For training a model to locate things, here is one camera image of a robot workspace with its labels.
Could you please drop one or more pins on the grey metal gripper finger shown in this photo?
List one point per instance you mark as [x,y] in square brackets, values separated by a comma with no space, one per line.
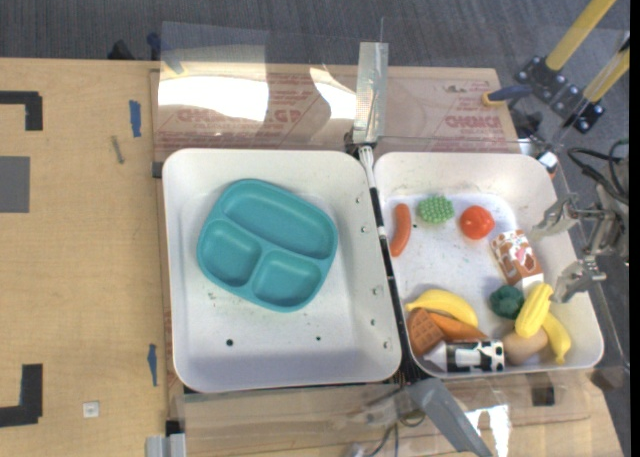
[575,281]
[554,217]

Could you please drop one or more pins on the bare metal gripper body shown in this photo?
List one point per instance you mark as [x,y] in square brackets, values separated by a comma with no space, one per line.
[611,227]

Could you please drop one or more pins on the yellow corn cob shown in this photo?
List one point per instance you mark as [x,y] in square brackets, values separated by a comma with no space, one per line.
[532,311]

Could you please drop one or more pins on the brown and white carton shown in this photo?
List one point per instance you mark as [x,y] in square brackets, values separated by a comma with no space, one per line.
[515,255]

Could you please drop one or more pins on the yellow banana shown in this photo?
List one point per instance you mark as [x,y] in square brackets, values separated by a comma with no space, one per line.
[559,337]
[447,302]

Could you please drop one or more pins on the green broccoli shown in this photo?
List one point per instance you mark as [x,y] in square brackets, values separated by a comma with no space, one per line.
[506,302]

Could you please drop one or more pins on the red tomato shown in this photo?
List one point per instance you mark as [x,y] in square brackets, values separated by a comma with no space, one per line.
[476,222]

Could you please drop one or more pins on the beige potato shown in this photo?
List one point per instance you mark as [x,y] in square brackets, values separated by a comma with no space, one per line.
[522,346]

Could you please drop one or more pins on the white plastic tray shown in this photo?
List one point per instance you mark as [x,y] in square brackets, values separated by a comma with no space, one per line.
[280,355]
[450,265]

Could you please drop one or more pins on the green grapes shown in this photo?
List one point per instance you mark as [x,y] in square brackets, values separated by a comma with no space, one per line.
[435,209]

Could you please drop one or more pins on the black and white milk bottle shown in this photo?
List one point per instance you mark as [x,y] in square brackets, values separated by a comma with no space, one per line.
[475,355]

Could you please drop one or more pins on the orange carrot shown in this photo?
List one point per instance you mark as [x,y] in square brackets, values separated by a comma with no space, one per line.
[456,327]

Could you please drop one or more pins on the yellow pole with black base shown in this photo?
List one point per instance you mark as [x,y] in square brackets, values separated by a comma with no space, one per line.
[587,25]
[602,82]

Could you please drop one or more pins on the orange sausage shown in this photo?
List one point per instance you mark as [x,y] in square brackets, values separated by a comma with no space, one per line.
[401,230]

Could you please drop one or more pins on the brown waffle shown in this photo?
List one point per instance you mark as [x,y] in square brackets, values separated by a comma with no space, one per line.
[423,332]

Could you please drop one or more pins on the brown cardboard board red print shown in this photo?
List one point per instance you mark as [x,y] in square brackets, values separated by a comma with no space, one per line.
[425,110]

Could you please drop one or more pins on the thin black and white rod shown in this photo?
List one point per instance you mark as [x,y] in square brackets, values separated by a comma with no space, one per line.
[382,235]

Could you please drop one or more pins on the teal divided plate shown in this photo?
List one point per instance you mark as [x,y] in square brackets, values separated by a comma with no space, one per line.
[280,217]

